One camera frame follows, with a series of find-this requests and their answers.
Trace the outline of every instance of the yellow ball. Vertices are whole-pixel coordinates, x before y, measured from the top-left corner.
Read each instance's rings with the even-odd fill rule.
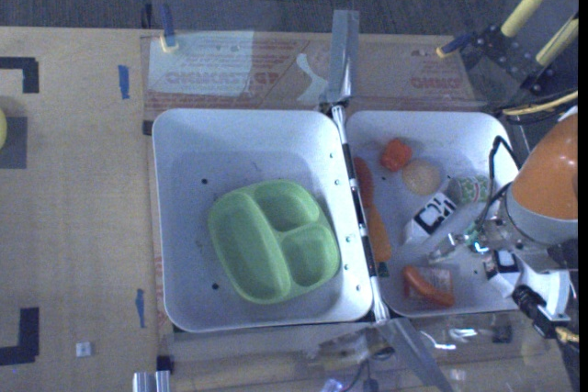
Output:
[[[2,108],[0,108],[0,149],[4,146],[6,142],[6,131],[8,128],[8,124],[6,123],[6,116]]]

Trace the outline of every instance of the green divided plate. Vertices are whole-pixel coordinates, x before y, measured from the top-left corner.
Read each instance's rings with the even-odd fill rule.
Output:
[[[236,291],[275,304],[315,289],[340,264],[331,225],[316,199],[289,180],[270,180],[219,198],[209,232]]]

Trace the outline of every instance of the wooden surface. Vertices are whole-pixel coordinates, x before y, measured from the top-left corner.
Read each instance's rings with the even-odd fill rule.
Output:
[[[178,390],[318,390],[335,372],[311,361],[308,351],[319,347],[318,338],[309,334],[304,341],[304,329],[291,333],[299,352],[283,339],[277,347],[269,333],[250,342],[239,335],[178,340],[167,329],[158,331],[151,140],[141,133],[140,43],[151,35],[0,28],[0,56],[35,57],[40,64],[38,94],[22,93],[19,72],[0,70],[0,107],[9,117],[28,118],[27,168],[0,169],[0,346],[16,344],[20,308],[40,308],[40,354],[32,364],[0,367],[2,388],[131,390],[133,373],[152,372],[156,355],[171,347],[178,359],[183,354],[173,376]],[[128,99],[119,88],[119,65],[129,68]],[[135,305],[138,289],[144,291],[145,328]],[[435,328],[447,322],[439,319]],[[528,340],[509,350],[519,359],[483,362],[464,353],[445,364],[476,363],[444,365],[444,371],[468,371],[471,390],[496,390],[481,385],[497,368],[506,368],[512,390],[542,380],[570,390],[557,346],[541,341],[526,319],[523,325]],[[433,332],[431,324],[424,327]],[[77,342],[92,342],[93,356],[76,358]],[[538,366],[527,368],[527,377],[519,373],[529,358],[538,358]],[[382,386],[418,386],[405,366],[402,372],[396,364],[381,369]],[[354,372],[337,374],[349,380]]]

